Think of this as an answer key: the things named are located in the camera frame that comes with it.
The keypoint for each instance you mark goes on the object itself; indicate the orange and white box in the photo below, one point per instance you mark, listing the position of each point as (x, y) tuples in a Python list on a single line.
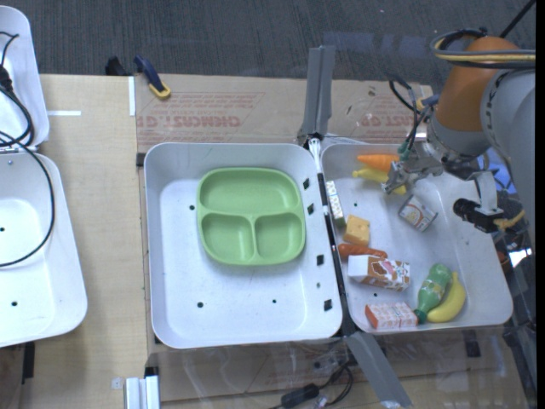
[(391, 316)]

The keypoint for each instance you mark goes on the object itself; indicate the black cylinder on white bracket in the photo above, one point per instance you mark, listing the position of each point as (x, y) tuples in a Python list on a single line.
[(481, 215)]

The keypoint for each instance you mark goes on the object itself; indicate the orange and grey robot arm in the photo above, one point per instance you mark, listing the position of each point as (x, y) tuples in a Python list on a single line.
[(464, 96)]

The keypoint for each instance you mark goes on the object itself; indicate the thin black and white rod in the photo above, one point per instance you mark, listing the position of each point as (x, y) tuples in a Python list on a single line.
[(328, 211)]

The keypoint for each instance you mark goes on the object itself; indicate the green divided plate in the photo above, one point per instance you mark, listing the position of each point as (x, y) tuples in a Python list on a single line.
[(251, 215)]

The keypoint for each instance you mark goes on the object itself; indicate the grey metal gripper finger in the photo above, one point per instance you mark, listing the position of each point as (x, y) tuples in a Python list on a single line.
[(401, 180), (388, 186)]

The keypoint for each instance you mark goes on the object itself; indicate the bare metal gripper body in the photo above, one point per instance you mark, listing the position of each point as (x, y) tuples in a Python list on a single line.
[(419, 163)]

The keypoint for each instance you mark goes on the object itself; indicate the small white and green carton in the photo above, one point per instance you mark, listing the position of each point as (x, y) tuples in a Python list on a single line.
[(335, 203)]

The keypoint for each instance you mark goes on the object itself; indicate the orange sausage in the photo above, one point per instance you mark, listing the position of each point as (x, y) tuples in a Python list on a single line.
[(362, 250)]

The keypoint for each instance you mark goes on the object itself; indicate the green bottle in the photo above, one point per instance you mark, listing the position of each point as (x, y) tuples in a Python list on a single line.
[(433, 290)]

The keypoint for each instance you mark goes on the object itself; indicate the white and orange carton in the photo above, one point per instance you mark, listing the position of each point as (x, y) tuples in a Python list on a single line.
[(379, 273)]

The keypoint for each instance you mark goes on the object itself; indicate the orange carrot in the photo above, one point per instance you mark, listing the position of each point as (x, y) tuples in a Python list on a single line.
[(376, 160)]

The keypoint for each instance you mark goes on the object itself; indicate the white can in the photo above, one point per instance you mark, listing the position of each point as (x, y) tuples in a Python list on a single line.
[(417, 214)]

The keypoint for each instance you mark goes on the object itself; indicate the white plastic tray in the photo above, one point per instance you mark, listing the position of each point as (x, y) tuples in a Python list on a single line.
[(460, 254), (238, 305)]

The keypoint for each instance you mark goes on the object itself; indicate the yellow banana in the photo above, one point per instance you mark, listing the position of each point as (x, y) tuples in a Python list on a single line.
[(451, 305)]

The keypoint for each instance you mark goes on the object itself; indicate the brown cardboard board red print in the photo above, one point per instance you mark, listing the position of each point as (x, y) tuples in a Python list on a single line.
[(221, 113)]

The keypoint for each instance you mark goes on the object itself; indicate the yellow cheese wedge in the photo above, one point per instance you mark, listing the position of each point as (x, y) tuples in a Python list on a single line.
[(357, 230)]

